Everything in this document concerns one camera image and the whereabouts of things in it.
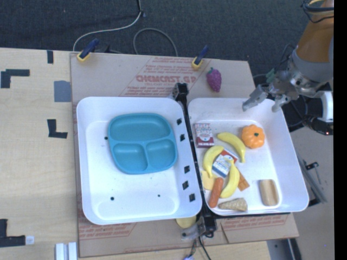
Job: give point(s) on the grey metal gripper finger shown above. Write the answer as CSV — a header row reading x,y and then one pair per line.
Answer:
x,y
254,98
279,102

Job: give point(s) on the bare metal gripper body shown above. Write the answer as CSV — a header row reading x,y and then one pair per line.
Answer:
x,y
287,87

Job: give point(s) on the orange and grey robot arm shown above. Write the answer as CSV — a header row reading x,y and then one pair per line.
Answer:
x,y
315,42

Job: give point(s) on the orange pumpkin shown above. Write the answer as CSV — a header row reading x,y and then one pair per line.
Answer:
x,y
252,137

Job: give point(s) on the purple grapes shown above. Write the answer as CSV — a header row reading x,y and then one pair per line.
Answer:
x,y
214,80

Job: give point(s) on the yellow banana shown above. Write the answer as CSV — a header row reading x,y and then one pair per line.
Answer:
x,y
233,142
231,184
210,157

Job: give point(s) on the white plastic tray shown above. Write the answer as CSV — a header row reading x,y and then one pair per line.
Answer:
x,y
135,196
282,166

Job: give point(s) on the thin black rod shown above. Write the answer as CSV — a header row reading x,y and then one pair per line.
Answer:
x,y
189,123

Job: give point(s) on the blue, white and red carton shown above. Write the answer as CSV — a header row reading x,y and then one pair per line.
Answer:
x,y
223,164

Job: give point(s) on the orange biscuit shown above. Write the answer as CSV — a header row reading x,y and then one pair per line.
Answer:
x,y
243,183

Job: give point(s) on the tan bread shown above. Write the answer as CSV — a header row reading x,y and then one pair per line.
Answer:
x,y
269,192

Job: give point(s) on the yellow cheese slice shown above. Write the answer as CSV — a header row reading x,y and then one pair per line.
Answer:
x,y
207,183

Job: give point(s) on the orange carrot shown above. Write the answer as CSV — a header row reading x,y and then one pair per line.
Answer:
x,y
216,192

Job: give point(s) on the tan waffle cone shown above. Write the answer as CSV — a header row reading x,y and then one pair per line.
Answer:
x,y
234,205

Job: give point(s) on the blue divided plate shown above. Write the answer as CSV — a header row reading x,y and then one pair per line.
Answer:
x,y
141,129

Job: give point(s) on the yellow lemon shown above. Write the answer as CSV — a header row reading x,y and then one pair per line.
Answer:
x,y
185,222

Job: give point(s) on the brown cardboard board, red print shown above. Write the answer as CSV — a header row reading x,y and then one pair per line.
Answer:
x,y
108,74

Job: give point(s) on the black cylinder on white bracket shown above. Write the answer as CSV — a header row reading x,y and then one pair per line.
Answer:
x,y
327,104

